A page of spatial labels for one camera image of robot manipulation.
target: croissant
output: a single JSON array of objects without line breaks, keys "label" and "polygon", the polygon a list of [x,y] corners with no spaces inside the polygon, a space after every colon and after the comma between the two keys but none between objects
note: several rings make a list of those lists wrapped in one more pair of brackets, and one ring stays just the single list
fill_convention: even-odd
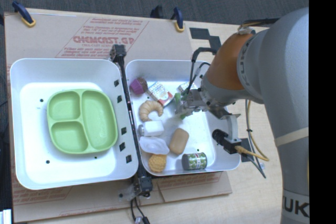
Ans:
[{"label": "croissant", "polygon": [[159,116],[163,114],[163,107],[160,103],[151,100],[147,100],[146,102],[142,103],[139,107],[140,120],[142,120],[143,122],[151,121],[148,115],[154,110],[158,112]]}]

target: white tray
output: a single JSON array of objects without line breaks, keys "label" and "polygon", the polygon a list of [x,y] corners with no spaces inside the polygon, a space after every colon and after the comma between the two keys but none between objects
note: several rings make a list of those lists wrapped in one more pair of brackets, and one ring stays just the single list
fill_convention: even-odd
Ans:
[{"label": "white tray", "polygon": [[[196,62],[194,71],[198,68],[201,62]],[[207,70],[207,65],[202,67],[201,73],[204,74]],[[178,92],[178,87],[184,82],[189,81],[191,71],[191,61],[175,61],[175,60],[134,60],[128,63],[125,72],[128,79],[128,85],[137,77],[143,77],[148,86],[155,82],[162,83],[165,88],[173,95]],[[196,86],[200,86],[201,79],[195,80]],[[142,95],[134,94],[130,89],[130,99],[132,102],[132,110],[135,121],[135,127],[143,122],[139,117],[139,107],[148,99],[146,93]],[[209,112],[196,112],[191,116],[181,120],[175,116],[175,101],[164,107],[164,113],[161,117],[156,111],[149,114],[152,120],[161,120],[164,126],[164,133],[158,136],[166,141],[169,145],[174,131],[179,127],[186,130],[190,138],[186,148],[181,155],[176,155],[169,152],[167,156],[166,168],[161,173],[152,172],[148,166],[148,159],[151,154],[141,150],[142,163],[145,169],[155,176],[172,176],[192,173],[218,172],[224,170],[235,169],[240,164],[239,154],[229,154],[222,146],[212,138],[212,132],[215,129],[223,130],[227,133],[232,133],[234,128],[237,128],[237,122],[231,124],[228,120],[218,120]],[[184,170],[182,167],[182,155],[184,153],[200,153],[204,152],[207,156],[207,167],[200,170]]]},{"label": "white tray", "polygon": [[[24,187],[46,189],[105,182],[130,178],[136,173],[139,162],[120,72],[114,63],[21,59],[12,65],[10,76],[16,176]],[[67,89],[96,89],[111,99],[118,141],[109,150],[74,155],[54,147],[48,131],[47,101],[55,92]]]}]

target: can label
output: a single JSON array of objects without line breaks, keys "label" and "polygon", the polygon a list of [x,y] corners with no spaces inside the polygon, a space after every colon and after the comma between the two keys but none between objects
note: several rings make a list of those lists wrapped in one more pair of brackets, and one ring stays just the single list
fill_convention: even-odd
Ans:
[{"label": "can label", "polygon": [[183,154],[182,166],[185,170],[204,169],[207,165],[206,155],[201,153]]}]

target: green divided plate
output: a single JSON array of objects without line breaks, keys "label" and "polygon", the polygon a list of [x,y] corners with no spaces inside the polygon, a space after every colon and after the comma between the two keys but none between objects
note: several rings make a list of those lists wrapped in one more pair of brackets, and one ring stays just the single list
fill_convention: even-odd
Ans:
[{"label": "green divided plate", "polygon": [[54,93],[48,100],[47,119],[51,140],[64,153],[105,151],[118,139],[111,100],[98,90]]}]

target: cardboard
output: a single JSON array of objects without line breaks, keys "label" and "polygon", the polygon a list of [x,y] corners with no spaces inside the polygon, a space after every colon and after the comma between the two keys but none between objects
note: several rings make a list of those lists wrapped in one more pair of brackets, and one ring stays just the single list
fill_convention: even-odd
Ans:
[{"label": "cardboard", "polygon": [[[113,44],[126,45],[125,64],[133,59],[190,60],[192,56],[190,34],[187,30],[177,32],[171,20],[27,10],[36,21],[32,28],[23,24],[18,13],[5,14],[8,72],[21,58],[108,59]],[[8,103],[15,222],[129,207],[128,201],[119,198],[118,190],[129,187],[131,179],[45,190],[24,188],[15,175],[10,100]],[[143,205],[232,193],[226,172],[152,181],[151,198],[141,199]]]}]

